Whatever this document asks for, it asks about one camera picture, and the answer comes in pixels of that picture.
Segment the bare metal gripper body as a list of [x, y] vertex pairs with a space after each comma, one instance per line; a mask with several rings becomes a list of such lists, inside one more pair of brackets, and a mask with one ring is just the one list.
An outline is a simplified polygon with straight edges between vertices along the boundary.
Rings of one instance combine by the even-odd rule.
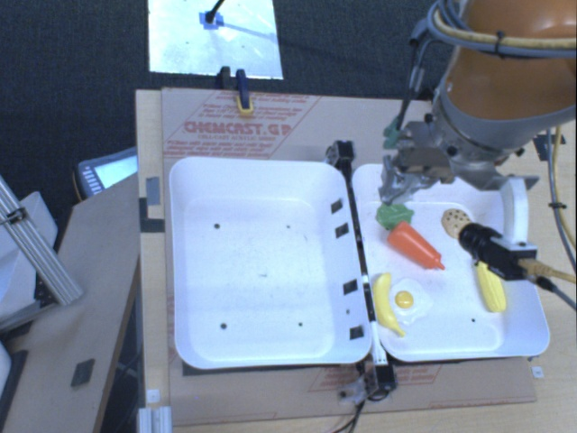
[[466, 114], [431, 114], [411, 122], [393, 157], [395, 189], [428, 189], [460, 179], [476, 189], [498, 189], [496, 167], [515, 150], [514, 124]]

